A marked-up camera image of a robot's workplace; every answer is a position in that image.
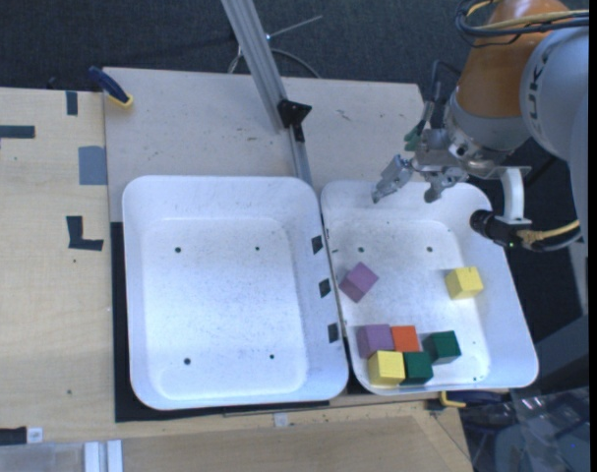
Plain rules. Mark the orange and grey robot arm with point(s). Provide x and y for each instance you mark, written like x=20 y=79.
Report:
x=499 y=76

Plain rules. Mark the yellow cube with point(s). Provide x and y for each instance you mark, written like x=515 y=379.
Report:
x=464 y=282
x=386 y=367

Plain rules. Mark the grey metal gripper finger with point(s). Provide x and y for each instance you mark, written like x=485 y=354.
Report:
x=443 y=180
x=391 y=177

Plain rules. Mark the pale wood board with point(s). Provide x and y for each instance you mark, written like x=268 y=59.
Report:
x=195 y=126

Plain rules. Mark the black cylinder on white bracket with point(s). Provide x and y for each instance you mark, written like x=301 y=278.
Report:
x=497 y=226

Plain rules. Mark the green cube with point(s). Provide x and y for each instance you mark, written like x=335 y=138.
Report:
x=444 y=346
x=418 y=368

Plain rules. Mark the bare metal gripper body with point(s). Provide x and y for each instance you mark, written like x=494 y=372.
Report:
x=467 y=158

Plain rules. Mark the purple cube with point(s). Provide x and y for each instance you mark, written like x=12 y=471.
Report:
x=374 y=338
x=359 y=280

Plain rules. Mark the white plastic tray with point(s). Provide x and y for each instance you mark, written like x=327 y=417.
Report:
x=406 y=244
x=224 y=303

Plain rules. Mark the orange cube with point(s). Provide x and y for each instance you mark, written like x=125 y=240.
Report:
x=405 y=338

